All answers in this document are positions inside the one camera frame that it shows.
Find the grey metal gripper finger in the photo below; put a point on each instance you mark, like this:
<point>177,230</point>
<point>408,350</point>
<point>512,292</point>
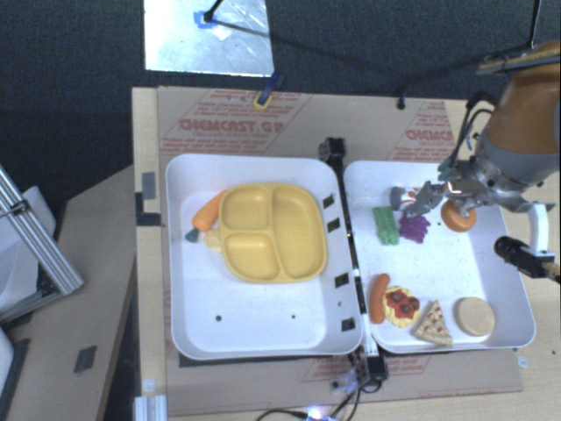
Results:
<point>427,197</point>
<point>466,210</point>

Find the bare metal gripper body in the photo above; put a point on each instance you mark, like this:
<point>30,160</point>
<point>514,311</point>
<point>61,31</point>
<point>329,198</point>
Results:
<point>482,189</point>

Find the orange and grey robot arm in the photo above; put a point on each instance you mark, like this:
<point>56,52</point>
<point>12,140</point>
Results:
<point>521,112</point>

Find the orange doughnut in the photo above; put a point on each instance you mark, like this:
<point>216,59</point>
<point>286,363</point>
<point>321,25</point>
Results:
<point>456,223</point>

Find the white and red can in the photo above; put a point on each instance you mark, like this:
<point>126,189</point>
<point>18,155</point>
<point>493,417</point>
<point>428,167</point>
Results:
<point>399,197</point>

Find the purple grapes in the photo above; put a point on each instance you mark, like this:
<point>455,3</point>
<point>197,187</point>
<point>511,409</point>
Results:
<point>414,230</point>

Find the green bean pods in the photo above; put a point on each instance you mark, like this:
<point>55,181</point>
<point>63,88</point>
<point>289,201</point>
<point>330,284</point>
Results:
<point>385,226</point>

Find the white plastic tray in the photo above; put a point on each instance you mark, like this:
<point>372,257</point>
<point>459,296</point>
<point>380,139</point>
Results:
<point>438,266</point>
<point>245,314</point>

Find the thin black and white rod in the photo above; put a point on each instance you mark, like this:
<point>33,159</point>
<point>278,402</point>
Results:
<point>350,244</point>

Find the round beige biscuit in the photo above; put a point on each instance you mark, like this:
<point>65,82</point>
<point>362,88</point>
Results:
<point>474,317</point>

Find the orange sausage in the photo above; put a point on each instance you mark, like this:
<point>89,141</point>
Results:
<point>378,298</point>

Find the yellow spaghetti with meatballs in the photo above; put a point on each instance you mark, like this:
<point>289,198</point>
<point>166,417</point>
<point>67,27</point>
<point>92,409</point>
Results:
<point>401,307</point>

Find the pizza slice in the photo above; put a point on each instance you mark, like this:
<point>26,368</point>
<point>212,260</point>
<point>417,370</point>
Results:
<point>434,327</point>

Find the yellow divided plate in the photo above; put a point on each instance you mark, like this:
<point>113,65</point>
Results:
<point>280,235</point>

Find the brown cardboard board red print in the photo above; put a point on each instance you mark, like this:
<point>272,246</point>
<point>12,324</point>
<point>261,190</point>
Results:
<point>245,121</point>

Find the pale yellow toy food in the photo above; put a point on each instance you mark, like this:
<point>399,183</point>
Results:
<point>214,240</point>

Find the orange carrot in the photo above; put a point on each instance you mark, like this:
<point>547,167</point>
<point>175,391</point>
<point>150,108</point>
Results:
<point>208,213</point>

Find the black cylinder on white bracket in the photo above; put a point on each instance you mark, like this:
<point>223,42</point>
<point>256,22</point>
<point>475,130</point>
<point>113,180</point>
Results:
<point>519,252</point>

